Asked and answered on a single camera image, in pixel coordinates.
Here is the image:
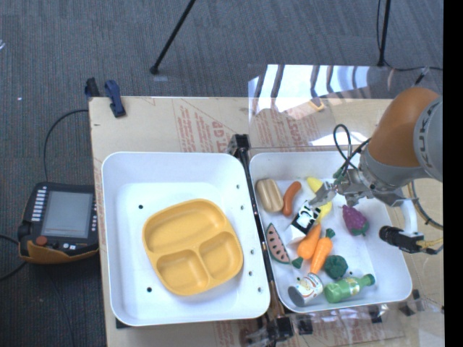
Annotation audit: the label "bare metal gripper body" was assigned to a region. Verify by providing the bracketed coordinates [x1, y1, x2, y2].
[335, 169, 407, 207]

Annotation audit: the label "yellow banana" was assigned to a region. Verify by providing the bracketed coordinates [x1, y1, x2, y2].
[306, 176, 334, 224]

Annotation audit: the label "black and white milk carton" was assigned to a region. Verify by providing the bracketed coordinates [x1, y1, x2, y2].
[290, 200, 322, 236]

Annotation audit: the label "orange sausage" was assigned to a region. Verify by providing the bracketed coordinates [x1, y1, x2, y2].
[281, 181, 302, 218]

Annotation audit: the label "purple grapes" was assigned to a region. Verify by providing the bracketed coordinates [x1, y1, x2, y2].
[341, 204, 370, 237]

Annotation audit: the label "orange carrot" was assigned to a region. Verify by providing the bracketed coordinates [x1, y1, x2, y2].
[292, 223, 323, 270]
[309, 228, 336, 275]

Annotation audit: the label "tan hot dog bun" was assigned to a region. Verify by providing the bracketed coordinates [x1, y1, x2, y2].
[255, 178, 284, 214]

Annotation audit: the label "watermelon slice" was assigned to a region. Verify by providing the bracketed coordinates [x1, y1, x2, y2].
[264, 223, 292, 265]

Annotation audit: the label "green broccoli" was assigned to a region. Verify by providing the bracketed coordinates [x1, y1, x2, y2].
[322, 254, 349, 280]

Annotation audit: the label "white plastic tray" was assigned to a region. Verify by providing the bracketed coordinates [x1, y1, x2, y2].
[248, 150, 414, 314]
[101, 151, 272, 327]

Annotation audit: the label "white and orange can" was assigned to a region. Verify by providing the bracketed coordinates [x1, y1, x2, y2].
[287, 272, 325, 308]

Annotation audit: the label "green bottle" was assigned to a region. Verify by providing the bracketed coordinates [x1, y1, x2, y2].
[323, 273, 376, 304]

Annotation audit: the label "yellow divided plate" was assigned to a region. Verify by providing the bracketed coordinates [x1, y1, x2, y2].
[141, 198, 245, 297]

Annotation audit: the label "brown cardboard board red print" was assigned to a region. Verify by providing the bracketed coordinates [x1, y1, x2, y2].
[88, 96, 444, 347]

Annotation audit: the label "black cylinder on white bracket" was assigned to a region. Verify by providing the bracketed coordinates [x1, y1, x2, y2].
[378, 197, 425, 254]

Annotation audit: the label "black block with thin wires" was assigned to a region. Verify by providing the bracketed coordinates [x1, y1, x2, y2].
[233, 133, 252, 155]
[266, 315, 294, 340]

